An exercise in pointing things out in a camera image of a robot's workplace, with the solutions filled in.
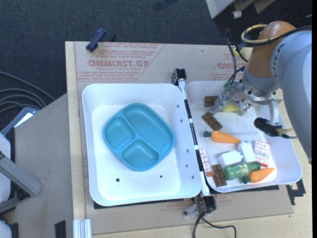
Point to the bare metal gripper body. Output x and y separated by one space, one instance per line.
257 97

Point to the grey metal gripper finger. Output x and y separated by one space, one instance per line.
218 106
242 109

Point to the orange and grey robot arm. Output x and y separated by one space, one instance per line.
289 66

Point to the brown chocolate bar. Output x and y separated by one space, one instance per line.
210 101
219 175
211 121

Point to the pale yellow toy food piece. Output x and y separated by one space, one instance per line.
230 107

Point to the white plastic tray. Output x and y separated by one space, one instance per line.
247 125
148 187

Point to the orange carrot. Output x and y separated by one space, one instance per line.
224 137
261 174

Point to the thin black and white rod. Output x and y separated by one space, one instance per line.
192 129

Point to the white plastic bottle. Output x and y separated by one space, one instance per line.
247 152
230 158

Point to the red and white carton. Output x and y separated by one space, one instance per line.
262 152
206 161

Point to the green plastic bottle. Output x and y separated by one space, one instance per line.
237 170

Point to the brown cardboard board red print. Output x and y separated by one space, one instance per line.
173 56

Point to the blue divided plate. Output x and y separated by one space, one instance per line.
141 133

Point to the black cylinder on white bracket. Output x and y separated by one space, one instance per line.
263 124

